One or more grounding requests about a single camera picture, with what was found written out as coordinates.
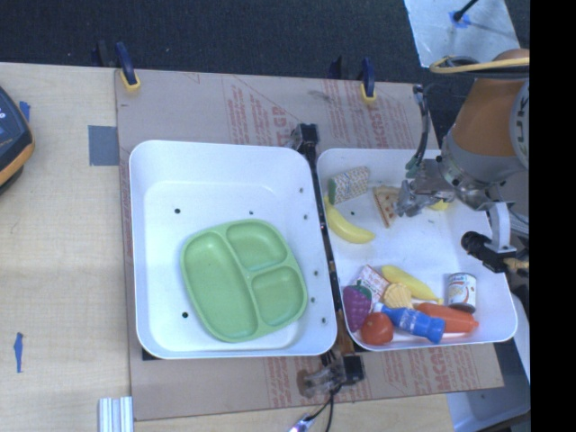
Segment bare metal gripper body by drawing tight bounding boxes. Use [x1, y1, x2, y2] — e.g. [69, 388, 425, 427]
[408, 157, 496, 211]

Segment toy pizza slice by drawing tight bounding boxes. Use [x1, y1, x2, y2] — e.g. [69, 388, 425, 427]
[372, 184, 402, 230]

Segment white plastic tray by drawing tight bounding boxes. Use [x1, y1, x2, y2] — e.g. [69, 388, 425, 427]
[128, 139, 339, 361]
[315, 148, 519, 353]

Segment cream carton with green end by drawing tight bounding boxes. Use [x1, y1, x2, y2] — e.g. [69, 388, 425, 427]
[327, 165, 372, 206]

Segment yellow banana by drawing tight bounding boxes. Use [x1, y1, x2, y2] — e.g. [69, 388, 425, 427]
[323, 193, 377, 246]
[381, 264, 445, 306]

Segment red and white carton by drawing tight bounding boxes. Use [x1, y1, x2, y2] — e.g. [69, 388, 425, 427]
[350, 264, 392, 304]

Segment yellow shell-shaped biscuit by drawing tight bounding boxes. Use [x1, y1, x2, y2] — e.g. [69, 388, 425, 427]
[382, 282, 415, 311]

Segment small white and orange can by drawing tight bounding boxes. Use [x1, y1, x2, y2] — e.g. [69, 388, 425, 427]
[445, 272, 479, 315]

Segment purple grapes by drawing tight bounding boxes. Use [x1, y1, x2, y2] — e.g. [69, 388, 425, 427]
[342, 281, 374, 334]

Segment blue bottle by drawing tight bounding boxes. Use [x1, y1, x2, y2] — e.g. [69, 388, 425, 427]
[373, 301, 447, 346]

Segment orange carrot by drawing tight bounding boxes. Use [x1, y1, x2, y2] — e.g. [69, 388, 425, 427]
[415, 301, 480, 334]

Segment red tomato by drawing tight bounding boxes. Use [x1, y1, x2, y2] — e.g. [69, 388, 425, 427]
[360, 311, 396, 347]

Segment green divided plate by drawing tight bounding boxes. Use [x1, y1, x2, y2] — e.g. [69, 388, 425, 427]
[179, 218, 310, 345]

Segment brown cardboard board red print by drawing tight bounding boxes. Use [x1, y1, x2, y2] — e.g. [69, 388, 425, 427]
[113, 68, 506, 422]

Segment black cylinder on white bracket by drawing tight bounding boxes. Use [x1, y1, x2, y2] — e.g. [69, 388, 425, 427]
[460, 202, 530, 275]

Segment black block with thin wires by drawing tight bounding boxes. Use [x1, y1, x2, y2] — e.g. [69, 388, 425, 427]
[340, 353, 366, 385]
[291, 122, 321, 153]

